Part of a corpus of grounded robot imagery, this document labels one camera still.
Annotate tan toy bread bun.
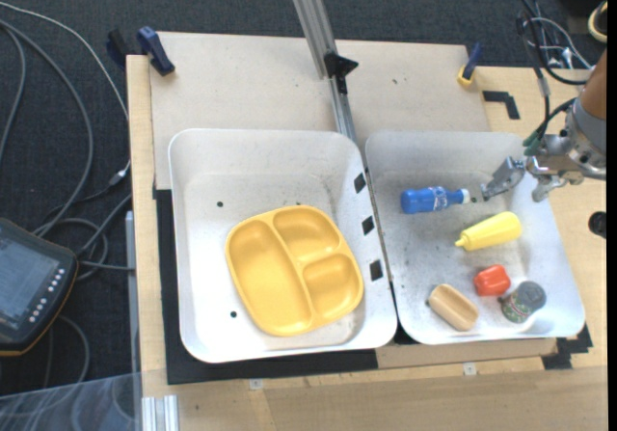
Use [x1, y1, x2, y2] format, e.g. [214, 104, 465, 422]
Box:
[427, 283, 480, 333]

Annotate green can with grey lid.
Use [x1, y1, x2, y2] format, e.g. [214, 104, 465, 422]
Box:
[497, 280, 549, 325]

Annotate yellow squeeze bottle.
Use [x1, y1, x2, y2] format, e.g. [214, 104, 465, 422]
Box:
[453, 210, 523, 253]

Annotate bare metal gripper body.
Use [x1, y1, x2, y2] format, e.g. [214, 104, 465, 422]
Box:
[524, 118, 608, 186]

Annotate blue plastic bottle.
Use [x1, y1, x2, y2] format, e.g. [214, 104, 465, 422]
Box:
[399, 185, 471, 216]

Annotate white plastic tray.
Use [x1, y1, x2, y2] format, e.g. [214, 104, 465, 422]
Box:
[167, 127, 399, 364]
[363, 129, 587, 346]

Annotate pale wood board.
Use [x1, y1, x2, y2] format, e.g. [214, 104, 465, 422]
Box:
[148, 30, 560, 370]

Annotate yellow divided plate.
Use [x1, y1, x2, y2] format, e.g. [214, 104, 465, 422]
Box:
[224, 204, 365, 337]

